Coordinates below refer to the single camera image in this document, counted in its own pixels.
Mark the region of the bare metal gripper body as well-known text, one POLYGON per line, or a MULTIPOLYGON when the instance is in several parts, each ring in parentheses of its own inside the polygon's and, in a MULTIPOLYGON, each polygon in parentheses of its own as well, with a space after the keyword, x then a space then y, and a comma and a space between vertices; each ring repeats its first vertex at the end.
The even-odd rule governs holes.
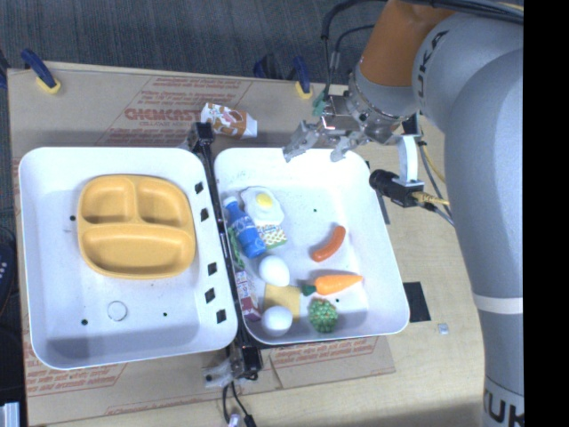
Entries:
POLYGON ((387 144, 404 117, 391 116, 365 100, 329 95, 320 121, 326 135, 387 144))

